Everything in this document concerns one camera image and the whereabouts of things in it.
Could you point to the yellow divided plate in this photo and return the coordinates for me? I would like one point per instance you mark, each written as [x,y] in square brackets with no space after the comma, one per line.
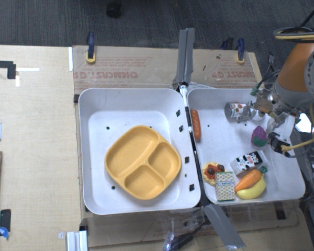
[136,153]

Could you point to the cow print milk carton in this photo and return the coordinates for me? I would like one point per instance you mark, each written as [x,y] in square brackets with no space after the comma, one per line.
[247,162]

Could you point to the black cylinder on white bracket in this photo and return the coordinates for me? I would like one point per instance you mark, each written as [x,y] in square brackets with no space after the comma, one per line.
[277,141]

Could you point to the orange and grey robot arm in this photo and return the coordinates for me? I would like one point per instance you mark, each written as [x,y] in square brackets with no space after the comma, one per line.
[294,69]

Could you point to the yellow patterned carton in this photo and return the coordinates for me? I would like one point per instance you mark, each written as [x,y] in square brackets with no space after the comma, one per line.
[225,187]

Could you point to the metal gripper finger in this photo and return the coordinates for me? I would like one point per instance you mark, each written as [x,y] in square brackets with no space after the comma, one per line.
[244,116]
[251,105]

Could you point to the orange toy carrot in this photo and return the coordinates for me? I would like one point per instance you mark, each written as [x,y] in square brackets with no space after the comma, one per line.
[248,180]

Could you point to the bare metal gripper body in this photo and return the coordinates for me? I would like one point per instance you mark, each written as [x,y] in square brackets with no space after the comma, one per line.
[264,104]

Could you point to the white plastic tray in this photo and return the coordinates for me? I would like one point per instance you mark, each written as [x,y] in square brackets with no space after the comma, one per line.
[225,140]
[99,150]

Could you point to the purple toy grapes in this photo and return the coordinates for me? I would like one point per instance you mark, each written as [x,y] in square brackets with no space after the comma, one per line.
[259,136]

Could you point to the toy spaghetti with meatballs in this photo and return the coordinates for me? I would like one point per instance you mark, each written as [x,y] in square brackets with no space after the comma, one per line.
[209,172]

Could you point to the orange toy sausage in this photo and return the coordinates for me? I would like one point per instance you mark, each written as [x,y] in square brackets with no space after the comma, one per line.
[196,124]

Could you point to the yellow banana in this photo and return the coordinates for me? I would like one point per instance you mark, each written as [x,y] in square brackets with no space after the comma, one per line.
[252,192]

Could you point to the brown cardboard board red print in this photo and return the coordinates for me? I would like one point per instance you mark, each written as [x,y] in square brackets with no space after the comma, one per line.
[136,69]

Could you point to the white can with tomato print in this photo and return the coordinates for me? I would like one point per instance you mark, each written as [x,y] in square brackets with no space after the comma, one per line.
[234,110]

